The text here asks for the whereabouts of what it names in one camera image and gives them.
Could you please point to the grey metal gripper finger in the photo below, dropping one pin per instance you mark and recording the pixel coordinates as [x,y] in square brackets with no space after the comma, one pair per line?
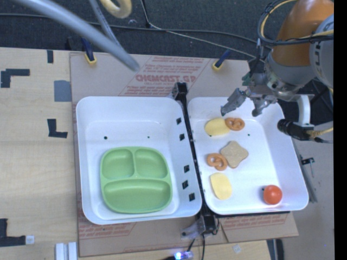
[233,101]
[259,106]

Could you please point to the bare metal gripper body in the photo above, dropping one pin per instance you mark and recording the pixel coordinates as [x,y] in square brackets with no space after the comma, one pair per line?
[267,87]

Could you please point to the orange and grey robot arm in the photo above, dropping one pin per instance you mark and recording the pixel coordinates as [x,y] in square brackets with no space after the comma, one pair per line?
[303,36]

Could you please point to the orange pretzel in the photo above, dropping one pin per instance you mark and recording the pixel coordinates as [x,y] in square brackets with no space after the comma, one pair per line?
[217,161]
[235,123]

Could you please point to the yellow potato chip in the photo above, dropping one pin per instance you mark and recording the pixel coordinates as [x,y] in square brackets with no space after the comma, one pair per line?
[221,186]
[215,127]

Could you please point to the tan bread slice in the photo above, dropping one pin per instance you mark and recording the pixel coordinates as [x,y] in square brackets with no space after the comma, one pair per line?
[234,154]

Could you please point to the thin black rod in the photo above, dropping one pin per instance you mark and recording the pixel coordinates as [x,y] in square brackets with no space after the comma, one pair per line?
[193,145]

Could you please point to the white plastic tray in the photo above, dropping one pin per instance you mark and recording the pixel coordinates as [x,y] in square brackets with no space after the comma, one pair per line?
[130,118]
[260,172]

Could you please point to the orange tomato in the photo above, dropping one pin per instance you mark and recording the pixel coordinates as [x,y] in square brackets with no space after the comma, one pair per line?
[272,194]

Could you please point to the brown cardboard board red print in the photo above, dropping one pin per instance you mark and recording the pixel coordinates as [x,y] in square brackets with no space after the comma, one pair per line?
[114,80]

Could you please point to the green divided plate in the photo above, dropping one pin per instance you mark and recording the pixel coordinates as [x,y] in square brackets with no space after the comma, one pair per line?
[135,180]

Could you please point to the black cylinder on white bracket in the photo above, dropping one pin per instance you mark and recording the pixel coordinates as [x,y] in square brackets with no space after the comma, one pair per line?
[296,123]

